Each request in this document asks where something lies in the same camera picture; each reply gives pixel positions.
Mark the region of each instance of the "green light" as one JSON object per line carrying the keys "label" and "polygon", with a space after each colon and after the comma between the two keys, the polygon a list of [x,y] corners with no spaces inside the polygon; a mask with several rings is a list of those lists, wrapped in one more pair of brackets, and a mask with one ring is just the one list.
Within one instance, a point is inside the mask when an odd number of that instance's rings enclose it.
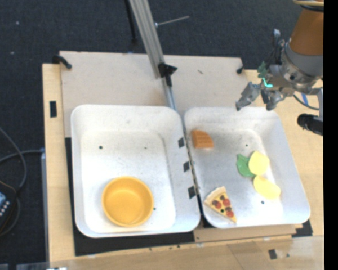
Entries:
{"label": "green light", "polygon": [[268,88],[273,87],[273,84],[268,84],[268,83],[265,81],[265,78],[262,78],[262,80],[263,80],[263,83],[264,83],[264,85],[265,85],[266,87],[268,87]]}

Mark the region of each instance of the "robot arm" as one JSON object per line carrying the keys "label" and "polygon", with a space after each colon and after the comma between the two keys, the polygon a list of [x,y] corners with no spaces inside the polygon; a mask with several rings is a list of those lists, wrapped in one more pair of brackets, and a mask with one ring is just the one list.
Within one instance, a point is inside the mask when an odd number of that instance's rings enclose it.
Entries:
{"label": "robot arm", "polygon": [[267,110],[295,92],[317,95],[319,115],[302,114],[298,124],[323,135],[323,88],[313,88],[323,79],[324,0],[293,0],[303,10],[287,42],[273,31],[271,55],[258,68],[259,84],[249,83],[235,103],[237,110],[249,105],[261,94]]}

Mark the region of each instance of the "yellow bowl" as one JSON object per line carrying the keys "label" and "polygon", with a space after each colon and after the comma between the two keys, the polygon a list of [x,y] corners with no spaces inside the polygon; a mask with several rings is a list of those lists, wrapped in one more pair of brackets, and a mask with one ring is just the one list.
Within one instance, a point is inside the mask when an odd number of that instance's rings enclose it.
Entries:
{"label": "yellow bowl", "polygon": [[134,227],[143,224],[153,212],[154,199],[149,187],[134,177],[111,180],[101,197],[106,216],[115,224]]}

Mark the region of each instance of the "wooden table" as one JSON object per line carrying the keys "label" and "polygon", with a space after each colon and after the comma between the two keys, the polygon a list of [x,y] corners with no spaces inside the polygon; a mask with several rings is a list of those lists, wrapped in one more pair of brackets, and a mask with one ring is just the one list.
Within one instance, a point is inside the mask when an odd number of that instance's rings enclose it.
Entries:
{"label": "wooden table", "polygon": [[[194,62],[201,64],[205,57],[194,57]],[[218,58],[225,64],[230,62],[230,58]],[[294,226],[271,226],[271,227],[248,227],[239,231],[231,231],[228,234],[221,229],[203,229],[198,226],[194,230],[195,243],[185,245],[168,245],[155,248],[129,249],[109,253],[101,253],[88,256],[75,256],[72,213],[70,208],[68,170],[66,164],[65,150],[65,131],[64,131],[64,114],[63,114],[63,93],[61,85],[61,71],[63,65],[43,64],[43,104],[45,119],[45,150],[46,150],[46,195],[47,195],[47,222],[48,222],[48,254],[49,261],[57,263],[58,266],[63,264],[62,261],[72,261],[76,267],[88,267],[87,263],[99,266],[108,265],[111,269],[121,269],[123,265],[135,265],[135,269],[147,269],[148,263],[155,268],[177,269],[175,265],[182,263],[194,263],[198,269],[206,269],[208,265],[234,265],[238,262],[239,256],[233,256],[235,245],[239,242],[243,247],[251,248],[251,254],[256,254],[255,259],[262,259],[264,256],[261,251],[268,252],[268,249],[280,244],[285,249],[305,249],[308,251],[307,260],[312,266],[321,265],[322,256],[316,254],[323,251],[322,245],[324,240],[324,219],[323,219],[323,137],[310,131],[301,129],[296,124],[297,117],[302,113],[317,115],[316,111],[305,108],[293,98],[288,98],[278,104],[275,109],[282,120],[284,130],[287,135],[290,149],[297,166],[298,173],[305,188],[305,192],[310,204],[311,215],[310,223],[313,228],[313,237],[309,238],[291,238],[296,228]],[[226,75],[221,69],[213,69],[212,75]],[[256,70],[245,70],[243,72],[247,80],[257,83]],[[316,97],[308,97],[311,105],[318,105]],[[56,113],[53,117],[51,112],[52,102],[56,104]],[[260,99],[255,101],[257,106],[262,106]],[[120,259],[124,264],[120,264],[115,258],[119,255],[125,255]],[[215,259],[215,262],[208,264],[209,258]]]}

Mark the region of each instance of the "white tray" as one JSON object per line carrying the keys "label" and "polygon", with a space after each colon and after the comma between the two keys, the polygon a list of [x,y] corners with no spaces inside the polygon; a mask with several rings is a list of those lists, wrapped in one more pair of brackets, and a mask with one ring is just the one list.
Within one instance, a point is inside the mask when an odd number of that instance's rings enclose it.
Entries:
{"label": "white tray", "polygon": [[[203,206],[206,219],[217,228],[300,224],[310,208],[301,184],[282,123],[274,111],[264,107],[193,108],[185,113],[185,128],[193,159],[201,201],[216,187],[225,186],[232,201],[237,224],[229,223]],[[194,148],[191,131],[206,131],[214,148]],[[249,156],[258,150],[270,159],[264,177],[277,184],[281,196],[268,200],[256,192],[252,179],[240,175],[237,154]]]}
{"label": "white tray", "polygon": [[[71,115],[75,222],[89,237],[188,232],[200,220],[183,124],[164,106],[81,105]],[[113,178],[141,179],[154,196],[152,216],[137,227],[112,223],[101,194]]]}

